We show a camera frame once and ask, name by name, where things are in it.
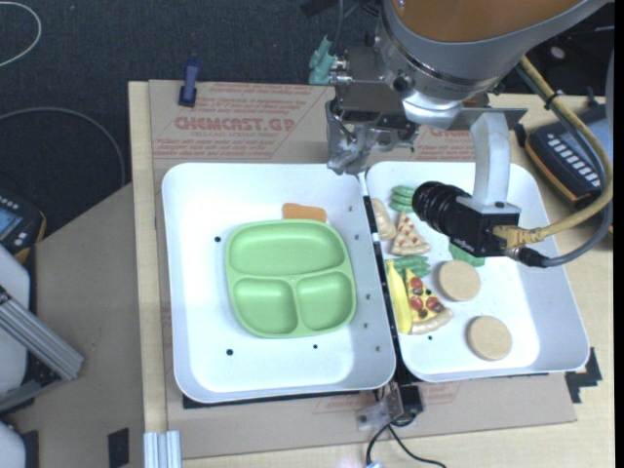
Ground large toy pizza slice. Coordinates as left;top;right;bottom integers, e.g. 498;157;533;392
403;267;454;335

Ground tan round biscuit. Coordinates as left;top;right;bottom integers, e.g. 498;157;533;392
465;315;514;362
437;259;483;303

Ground black cylinder on white bracket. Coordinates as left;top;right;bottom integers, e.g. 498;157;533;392
411;110;523;258

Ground beige toy pastry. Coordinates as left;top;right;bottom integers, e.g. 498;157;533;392
370;197;398;242

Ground green toy vegetable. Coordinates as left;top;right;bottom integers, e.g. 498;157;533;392
448;241;487;269

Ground small toy pizza slice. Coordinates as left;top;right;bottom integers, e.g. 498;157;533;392
389;211;432;256

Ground yellow banana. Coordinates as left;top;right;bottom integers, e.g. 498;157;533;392
384;258;413;335

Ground green divided plate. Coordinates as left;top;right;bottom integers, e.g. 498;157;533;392
223;219;358;339

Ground brown cardboard board red print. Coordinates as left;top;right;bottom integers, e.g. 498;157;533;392
148;79;579;460

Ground green toy beans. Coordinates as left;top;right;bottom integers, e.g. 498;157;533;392
392;254;431;278

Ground black block with thin wires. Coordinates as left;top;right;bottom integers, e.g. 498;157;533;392
357;381;425;431

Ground white plastic tray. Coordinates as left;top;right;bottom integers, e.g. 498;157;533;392
364;160;591;383
160;162;398;404

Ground green toy pea pods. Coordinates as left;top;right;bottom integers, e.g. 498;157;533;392
388;184;418;214

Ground orange toy bread slice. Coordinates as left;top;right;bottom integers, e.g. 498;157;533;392
281;202;329;224

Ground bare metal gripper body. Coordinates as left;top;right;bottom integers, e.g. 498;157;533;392
330;45;470;141

